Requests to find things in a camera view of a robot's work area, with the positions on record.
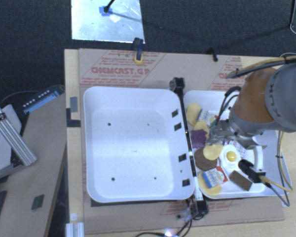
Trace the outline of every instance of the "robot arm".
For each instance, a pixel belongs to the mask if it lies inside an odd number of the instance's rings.
[[[247,148],[256,145],[252,137],[265,130],[296,131],[296,63],[249,75],[229,119],[210,131],[208,144],[236,139]]]

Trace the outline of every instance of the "white tray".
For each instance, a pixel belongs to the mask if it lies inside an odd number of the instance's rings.
[[[222,91],[199,91],[192,90],[185,94],[184,96],[184,105],[187,108],[191,103],[198,103],[203,109],[209,111],[212,114],[218,115],[219,109],[221,107],[222,101],[224,99],[224,93]],[[230,102],[230,106],[233,105],[235,98]],[[227,119],[229,116],[229,110],[225,111],[222,114],[221,119]],[[263,135],[255,136],[254,140],[259,145],[267,145],[263,149],[263,154],[260,156],[262,159],[263,167],[266,171],[266,176],[275,181],[276,183],[281,183],[278,167],[277,167],[277,134],[275,131],[265,131]],[[254,163],[254,155],[246,156],[246,159],[251,158],[251,162]],[[288,170],[283,159],[283,169],[285,175],[288,177],[289,182],[291,182]],[[242,171],[238,171],[241,175],[245,176]],[[265,196],[276,196],[271,189],[267,189],[264,184],[252,184],[249,191],[241,189],[238,185],[234,184],[232,181],[227,181],[221,185],[222,190],[219,194],[211,196],[206,193],[204,190],[201,192],[209,198],[212,199],[223,199],[223,198],[247,198],[247,197],[265,197]],[[284,191],[274,187],[279,194],[284,195]]]
[[[84,115],[87,190],[92,199],[177,200],[192,195],[193,176],[175,93],[92,87],[84,94]]]

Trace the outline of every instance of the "black and yellow clamp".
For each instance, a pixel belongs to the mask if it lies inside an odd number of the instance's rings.
[[[143,62],[143,46],[144,40],[140,38],[135,38],[131,50],[136,51],[134,56],[134,61],[137,64],[141,64]]]

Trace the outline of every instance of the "brown cookie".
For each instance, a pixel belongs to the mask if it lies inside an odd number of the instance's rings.
[[[203,148],[197,150],[194,153],[194,160],[195,160],[195,165],[203,171],[210,170],[217,166],[217,159],[208,160],[204,157]]]

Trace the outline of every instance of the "table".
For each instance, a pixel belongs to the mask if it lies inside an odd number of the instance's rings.
[[[0,184],[0,192],[7,191],[0,237],[48,236],[66,157],[64,94],[30,113],[23,139],[38,160]],[[40,195],[42,206],[32,210]]]
[[[243,66],[252,64],[263,57],[241,57]],[[71,98],[79,103],[79,51],[65,50],[66,108],[70,108]],[[71,119],[80,120],[80,107],[71,112]],[[81,164],[81,128],[68,127],[68,178],[69,213],[71,223],[83,222],[82,164]],[[283,152],[291,175],[294,192],[290,194],[291,207],[283,208],[285,221],[233,224],[221,226],[192,227],[188,237],[216,236],[296,236],[296,133],[286,134],[283,138]],[[140,232],[123,232],[86,235],[88,237],[131,237]]]

